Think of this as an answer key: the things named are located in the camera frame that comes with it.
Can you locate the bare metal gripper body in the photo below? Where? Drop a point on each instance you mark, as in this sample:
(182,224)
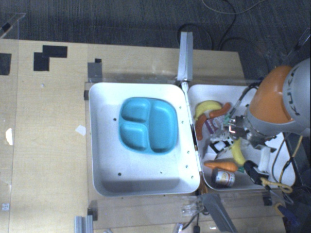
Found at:
(239,127)

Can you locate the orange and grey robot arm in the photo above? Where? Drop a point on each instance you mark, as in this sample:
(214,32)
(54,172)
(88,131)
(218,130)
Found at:
(272,101)

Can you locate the yellow banana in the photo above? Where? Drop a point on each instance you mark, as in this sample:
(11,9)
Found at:
(237,152)
(206,105)

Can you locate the red sausage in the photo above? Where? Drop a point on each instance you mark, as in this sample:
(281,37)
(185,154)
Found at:
(220,110)
(200,127)

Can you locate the black and white carton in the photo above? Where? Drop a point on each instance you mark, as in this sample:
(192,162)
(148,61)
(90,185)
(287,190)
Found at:
(219,145)

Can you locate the purple and white packet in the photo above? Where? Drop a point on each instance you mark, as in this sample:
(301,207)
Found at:
(212,125)

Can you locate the white plastic tray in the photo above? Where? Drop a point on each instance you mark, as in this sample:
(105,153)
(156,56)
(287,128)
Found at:
(136,171)
(216,94)

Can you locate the orange carrot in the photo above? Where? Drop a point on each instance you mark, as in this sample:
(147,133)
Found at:
(222,165)

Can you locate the small silver can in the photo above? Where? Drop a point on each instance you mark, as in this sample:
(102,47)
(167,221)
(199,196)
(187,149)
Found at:
(223,177)

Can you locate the blue divided plate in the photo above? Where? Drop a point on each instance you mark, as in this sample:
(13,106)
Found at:
(160,125)

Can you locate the black cylinder on white bracket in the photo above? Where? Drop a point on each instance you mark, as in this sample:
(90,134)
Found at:
(252,171)

